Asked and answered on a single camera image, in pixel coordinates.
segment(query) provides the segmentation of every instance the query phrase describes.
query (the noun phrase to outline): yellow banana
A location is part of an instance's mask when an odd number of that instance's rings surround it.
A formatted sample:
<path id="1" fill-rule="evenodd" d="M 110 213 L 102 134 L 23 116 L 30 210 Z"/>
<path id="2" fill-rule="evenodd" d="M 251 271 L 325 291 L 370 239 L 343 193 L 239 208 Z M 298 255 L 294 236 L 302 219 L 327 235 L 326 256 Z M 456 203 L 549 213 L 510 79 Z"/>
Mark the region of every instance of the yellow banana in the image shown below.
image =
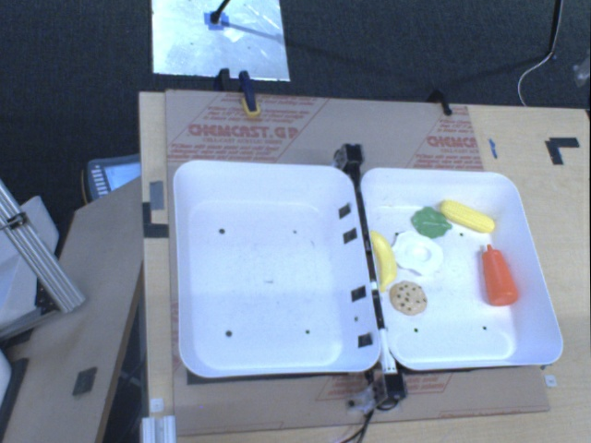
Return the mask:
<path id="1" fill-rule="evenodd" d="M 388 240 L 378 232 L 369 232 L 373 253 L 378 260 L 378 279 L 380 282 L 380 292 L 386 292 L 388 284 L 396 279 L 398 267 L 394 252 Z"/>

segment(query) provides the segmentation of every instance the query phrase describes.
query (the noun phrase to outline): yellow corn cob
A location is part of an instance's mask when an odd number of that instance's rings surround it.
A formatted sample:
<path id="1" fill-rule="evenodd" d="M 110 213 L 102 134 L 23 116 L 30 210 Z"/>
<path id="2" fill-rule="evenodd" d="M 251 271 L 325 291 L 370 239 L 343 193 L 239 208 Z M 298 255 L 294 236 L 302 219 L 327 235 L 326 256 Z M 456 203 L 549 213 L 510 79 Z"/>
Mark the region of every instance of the yellow corn cob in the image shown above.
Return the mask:
<path id="1" fill-rule="evenodd" d="M 484 213 L 470 209 L 455 200 L 444 200 L 440 205 L 441 213 L 450 222 L 461 224 L 481 233 L 490 233 L 495 229 L 495 222 Z"/>

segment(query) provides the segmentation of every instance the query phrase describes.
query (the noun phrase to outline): wooden table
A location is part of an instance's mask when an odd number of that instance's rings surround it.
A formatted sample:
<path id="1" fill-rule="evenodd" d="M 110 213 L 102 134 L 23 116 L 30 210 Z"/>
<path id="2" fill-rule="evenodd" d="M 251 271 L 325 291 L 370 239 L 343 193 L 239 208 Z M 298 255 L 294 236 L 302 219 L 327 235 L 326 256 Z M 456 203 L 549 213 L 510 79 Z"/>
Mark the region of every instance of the wooden table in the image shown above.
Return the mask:
<path id="1" fill-rule="evenodd" d="M 144 201 L 150 199 L 151 179 L 166 178 L 164 110 L 162 93 L 140 95 Z M 545 371 L 557 382 L 556 387 L 548 389 L 551 410 L 374 424 L 365 441 L 584 441 L 591 435 L 589 119 L 583 110 L 470 106 L 469 113 L 485 169 L 507 175 L 521 193 L 560 322 L 564 351 L 561 359 Z M 546 145 L 550 138 L 576 138 L 580 147 L 560 149 L 563 164 L 553 164 Z M 167 223 L 166 206 L 154 210 L 151 221 Z M 148 389 L 150 398 L 162 399 L 162 409 L 151 412 L 159 417 L 172 414 L 174 398 L 168 247 L 150 238 L 144 247 Z M 333 442 L 354 431 L 354 427 L 339 426 L 180 437 L 179 441 Z"/>

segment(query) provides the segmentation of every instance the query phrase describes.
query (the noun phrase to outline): cable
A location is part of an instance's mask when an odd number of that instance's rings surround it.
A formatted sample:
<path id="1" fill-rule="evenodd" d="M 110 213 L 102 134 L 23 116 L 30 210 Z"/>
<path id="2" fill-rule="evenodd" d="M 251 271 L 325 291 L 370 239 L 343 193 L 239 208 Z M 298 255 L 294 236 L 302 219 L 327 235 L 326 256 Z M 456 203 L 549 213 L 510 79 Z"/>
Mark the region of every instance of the cable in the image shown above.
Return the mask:
<path id="1" fill-rule="evenodd" d="M 373 416 L 373 412 L 374 411 L 372 410 L 371 412 L 369 412 L 366 415 L 366 420 L 365 420 L 365 422 L 363 422 L 363 425 L 361 426 L 361 428 L 359 428 L 349 438 L 342 440 L 340 443 L 350 443 L 350 442 L 354 441 L 356 438 L 358 438 L 356 443 L 361 443 L 363 441 L 363 438 L 366 435 L 366 432 L 368 431 L 369 421 L 371 420 L 371 417 Z"/>
<path id="2" fill-rule="evenodd" d="M 522 83 L 524 82 L 525 77 L 530 73 L 535 71 L 536 69 L 539 69 L 540 67 L 542 67 L 543 65 L 545 65 L 547 63 L 547 61 L 549 61 L 552 56 L 554 55 L 555 51 L 556 51 L 556 43 L 558 41 L 558 32 L 559 29 L 561 28 L 561 23 L 562 23 L 562 7 L 564 6 L 564 0 L 558 0 L 557 2 L 557 7 L 558 7 L 558 15 L 556 16 L 556 28 L 553 31 L 553 37 L 552 37 L 552 41 L 550 44 L 550 50 L 549 53 L 546 55 L 546 57 L 544 57 L 544 59 L 542 59 L 539 63 L 537 63 L 535 66 L 530 67 L 529 69 L 527 69 L 520 77 L 519 77 L 519 81 L 517 82 L 517 94 L 519 95 L 519 100 L 521 102 L 521 104 L 526 107 L 527 104 L 525 103 L 524 100 L 524 96 L 521 92 L 521 86 Z"/>

